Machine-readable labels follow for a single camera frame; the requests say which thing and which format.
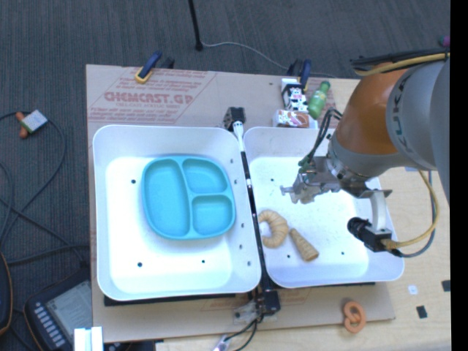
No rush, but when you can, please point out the black cylinder on white bracket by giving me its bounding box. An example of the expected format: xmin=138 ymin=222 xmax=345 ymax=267
xmin=346 ymin=188 xmax=394 ymax=253

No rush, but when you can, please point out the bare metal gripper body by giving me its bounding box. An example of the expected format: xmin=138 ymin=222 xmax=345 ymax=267
xmin=296 ymin=155 xmax=373 ymax=198

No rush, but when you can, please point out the cow print milk carton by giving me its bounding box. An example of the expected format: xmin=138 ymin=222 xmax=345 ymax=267
xmin=280 ymin=78 xmax=310 ymax=113

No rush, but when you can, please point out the blue divided plate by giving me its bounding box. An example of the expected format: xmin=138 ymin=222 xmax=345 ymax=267
xmin=140 ymin=154 xmax=237 ymax=241

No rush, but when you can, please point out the beige toy ice cream cone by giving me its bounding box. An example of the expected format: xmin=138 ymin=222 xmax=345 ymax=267
xmin=289 ymin=227 xmax=320 ymax=263

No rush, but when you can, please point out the black block with thin wires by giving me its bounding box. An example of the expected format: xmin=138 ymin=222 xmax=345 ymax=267
xmin=223 ymin=106 xmax=247 ymax=129
xmin=254 ymin=290 xmax=282 ymax=317

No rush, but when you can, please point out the thin black and white rod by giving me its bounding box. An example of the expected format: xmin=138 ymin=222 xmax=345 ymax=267
xmin=232 ymin=121 xmax=271 ymax=293

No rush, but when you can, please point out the brown cardboard board, red print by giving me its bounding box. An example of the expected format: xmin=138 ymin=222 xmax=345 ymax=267
xmin=85 ymin=64 xmax=398 ymax=344

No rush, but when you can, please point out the black stand pole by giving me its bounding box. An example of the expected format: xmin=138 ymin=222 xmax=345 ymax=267
xmin=182 ymin=0 xmax=204 ymax=52

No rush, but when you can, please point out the white plastic tray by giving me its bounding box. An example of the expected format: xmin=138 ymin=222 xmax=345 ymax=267
xmin=242 ymin=126 xmax=406 ymax=290
xmin=91 ymin=124 xmax=263 ymax=302

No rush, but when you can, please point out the brown and white carton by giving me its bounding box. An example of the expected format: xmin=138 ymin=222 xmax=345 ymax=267
xmin=273 ymin=108 xmax=319 ymax=129

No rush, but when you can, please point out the beige toy croissant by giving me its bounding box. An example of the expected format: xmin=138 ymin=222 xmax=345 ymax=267
xmin=257 ymin=208 xmax=290 ymax=249

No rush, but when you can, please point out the orange toy pretzel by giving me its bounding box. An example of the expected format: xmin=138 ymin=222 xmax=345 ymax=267
xmin=341 ymin=300 xmax=367 ymax=334

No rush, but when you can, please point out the green toy bottle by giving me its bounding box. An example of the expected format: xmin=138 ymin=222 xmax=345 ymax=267
xmin=306 ymin=80 xmax=331 ymax=120

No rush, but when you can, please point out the orange toy sausage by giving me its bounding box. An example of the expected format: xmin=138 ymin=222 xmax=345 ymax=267
xmin=15 ymin=111 xmax=31 ymax=140

